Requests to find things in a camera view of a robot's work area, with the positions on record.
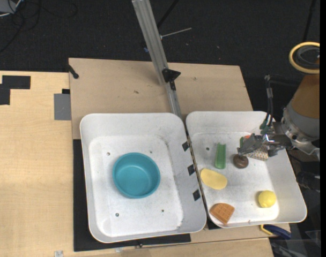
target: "black mat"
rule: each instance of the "black mat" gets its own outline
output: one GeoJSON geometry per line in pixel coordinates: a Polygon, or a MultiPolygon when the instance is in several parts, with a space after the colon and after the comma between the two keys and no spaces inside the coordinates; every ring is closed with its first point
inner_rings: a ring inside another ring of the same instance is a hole
{"type": "Polygon", "coordinates": [[[88,214],[81,140],[73,141],[73,247],[74,251],[105,248],[174,244],[191,242],[190,234],[171,235],[104,244],[93,238],[88,227],[88,214]]]}

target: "yellow cable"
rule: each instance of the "yellow cable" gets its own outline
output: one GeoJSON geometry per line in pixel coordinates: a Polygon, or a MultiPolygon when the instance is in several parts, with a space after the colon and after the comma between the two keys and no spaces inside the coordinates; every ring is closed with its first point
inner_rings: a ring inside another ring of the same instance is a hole
{"type": "Polygon", "coordinates": [[[289,55],[289,60],[290,63],[292,64],[292,66],[294,68],[296,68],[298,71],[302,71],[304,73],[308,73],[308,74],[319,74],[320,73],[320,69],[307,69],[305,67],[299,66],[293,59],[293,54],[295,53],[296,50],[300,49],[301,47],[304,46],[316,46],[320,48],[320,44],[316,43],[316,42],[304,42],[301,44],[296,45],[291,51],[290,51],[290,55],[289,55]]]}

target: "metal bar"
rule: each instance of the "metal bar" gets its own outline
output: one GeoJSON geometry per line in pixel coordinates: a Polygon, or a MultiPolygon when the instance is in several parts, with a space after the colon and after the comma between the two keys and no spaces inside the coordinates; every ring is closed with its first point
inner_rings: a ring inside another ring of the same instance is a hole
{"type": "Polygon", "coordinates": [[[153,16],[151,4],[149,0],[132,0],[140,28],[150,53],[150,57],[157,73],[158,81],[161,85],[165,85],[168,93],[169,105],[172,113],[182,118],[180,104],[177,99],[177,93],[172,90],[169,83],[165,83],[162,74],[163,69],[168,69],[167,58],[164,53],[162,41],[158,33],[158,29],[153,16]]]}

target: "brown round toy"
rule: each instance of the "brown round toy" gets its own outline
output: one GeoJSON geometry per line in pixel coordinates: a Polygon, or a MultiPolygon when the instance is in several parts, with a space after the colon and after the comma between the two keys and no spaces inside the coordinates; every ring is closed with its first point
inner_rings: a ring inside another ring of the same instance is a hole
{"type": "Polygon", "coordinates": [[[234,165],[239,169],[244,169],[248,166],[249,160],[246,156],[239,156],[238,154],[233,157],[234,165]]]}

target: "white tray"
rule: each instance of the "white tray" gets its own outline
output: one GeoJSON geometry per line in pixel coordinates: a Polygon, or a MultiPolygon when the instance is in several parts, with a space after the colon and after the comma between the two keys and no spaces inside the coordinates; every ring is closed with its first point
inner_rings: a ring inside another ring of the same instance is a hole
{"type": "Polygon", "coordinates": [[[307,209],[295,179],[286,150],[263,162],[249,158],[245,169],[234,166],[239,140],[251,133],[260,134],[259,126],[266,113],[247,112],[192,112],[187,116],[187,129],[191,140],[197,170],[214,170],[226,176],[227,186],[220,191],[201,182],[207,209],[219,202],[235,207],[227,225],[209,214],[210,219],[222,228],[246,225],[301,222],[307,209]],[[226,144],[226,168],[214,166],[217,144],[226,144]],[[271,208],[261,208],[257,203],[260,191],[272,190],[277,196],[271,208]]]}
{"type": "Polygon", "coordinates": [[[90,114],[80,123],[88,223],[103,243],[196,232],[206,224],[184,124],[174,114],[90,114]],[[159,167],[158,189],[142,199],[129,199],[112,179],[115,161],[139,152],[159,167]]]}

